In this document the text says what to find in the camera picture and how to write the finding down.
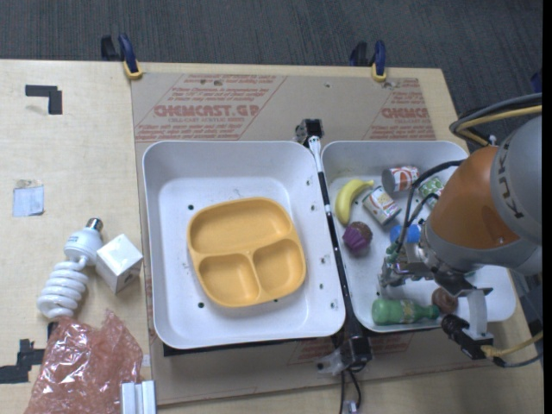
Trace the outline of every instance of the black and blue clamp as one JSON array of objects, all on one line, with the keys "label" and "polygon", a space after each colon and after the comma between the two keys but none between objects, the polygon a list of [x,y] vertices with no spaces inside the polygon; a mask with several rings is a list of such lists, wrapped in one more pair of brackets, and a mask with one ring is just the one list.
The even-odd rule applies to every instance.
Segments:
[{"label": "black and blue clamp", "polygon": [[378,83],[386,81],[386,45],[382,40],[377,40],[372,58],[367,58],[368,44],[359,42],[350,54],[348,63],[350,66],[372,67],[372,78]]},{"label": "black and blue clamp", "polygon": [[143,75],[140,63],[136,59],[134,48],[126,34],[119,34],[117,37],[121,52],[118,53],[113,45],[111,35],[102,37],[102,60],[122,61],[122,67],[129,79],[138,79]]}]

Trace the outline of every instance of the table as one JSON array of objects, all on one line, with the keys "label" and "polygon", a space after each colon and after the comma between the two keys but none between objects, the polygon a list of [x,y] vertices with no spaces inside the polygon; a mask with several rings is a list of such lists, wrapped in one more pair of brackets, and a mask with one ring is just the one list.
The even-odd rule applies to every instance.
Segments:
[{"label": "table", "polygon": [[[192,72],[369,78],[353,67],[242,66],[141,63],[145,72]],[[130,84],[118,63],[0,60],[0,265],[4,292],[1,302],[0,365],[16,362],[19,340],[36,348],[46,345],[47,320],[35,300],[53,265],[64,260],[66,238],[91,217],[104,222],[103,238],[124,233],[141,248],[141,219],[132,122]],[[438,69],[392,68],[389,77],[417,78],[422,86],[437,139],[455,141],[448,124],[455,119],[442,72]],[[25,85],[57,85],[63,91],[63,115],[47,113],[45,98],[25,96]],[[12,216],[13,189],[22,179],[45,188],[44,213]],[[104,310],[112,309],[148,353],[143,278],[114,295],[89,272],[89,291],[78,320],[99,326]],[[514,316],[494,323],[491,332],[504,347],[530,337],[519,303]],[[534,355],[533,348],[519,353]],[[23,412],[38,374],[29,383],[0,385],[6,412]],[[145,378],[148,368],[142,369]],[[539,363],[502,369],[481,367],[361,382],[364,412],[543,412],[543,369]],[[348,385],[348,398],[355,398]],[[336,412],[339,385],[239,398],[194,401],[160,407],[160,412]]]}]

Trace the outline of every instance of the white box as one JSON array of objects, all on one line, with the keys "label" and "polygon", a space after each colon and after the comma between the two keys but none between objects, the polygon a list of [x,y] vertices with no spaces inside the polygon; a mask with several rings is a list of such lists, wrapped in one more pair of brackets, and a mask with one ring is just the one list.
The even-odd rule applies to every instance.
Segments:
[{"label": "white box", "polygon": [[96,273],[118,293],[140,276],[142,259],[138,248],[122,234],[97,251]]}]

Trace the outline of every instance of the can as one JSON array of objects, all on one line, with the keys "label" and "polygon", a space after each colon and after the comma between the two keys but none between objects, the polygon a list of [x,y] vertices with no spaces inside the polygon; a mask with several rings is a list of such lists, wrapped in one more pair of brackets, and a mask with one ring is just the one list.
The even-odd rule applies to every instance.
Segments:
[{"label": "can", "polygon": [[381,174],[381,184],[387,193],[408,191],[420,177],[420,171],[414,166],[399,166],[386,169]]},{"label": "can", "polygon": [[[427,181],[423,182],[417,190],[422,198],[427,197],[431,193],[435,193],[438,197],[440,197],[443,188],[444,184],[442,183],[442,181],[439,179],[439,177],[434,176],[433,178],[430,178]],[[426,204],[431,209],[433,209],[433,207],[435,207],[435,204],[437,204],[437,200],[435,198],[430,198],[428,199]]]},{"label": "can", "polygon": [[381,185],[372,189],[362,199],[362,205],[381,225],[389,223],[402,210]]}]

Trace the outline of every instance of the yellow plate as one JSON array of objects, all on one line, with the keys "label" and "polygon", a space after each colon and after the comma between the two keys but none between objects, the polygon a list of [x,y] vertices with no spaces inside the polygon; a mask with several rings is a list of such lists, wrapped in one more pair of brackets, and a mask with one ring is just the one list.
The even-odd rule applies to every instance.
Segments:
[{"label": "yellow plate", "polygon": [[293,222],[268,198],[206,207],[187,230],[191,262],[205,293],[226,307],[282,298],[304,282],[306,263]]}]

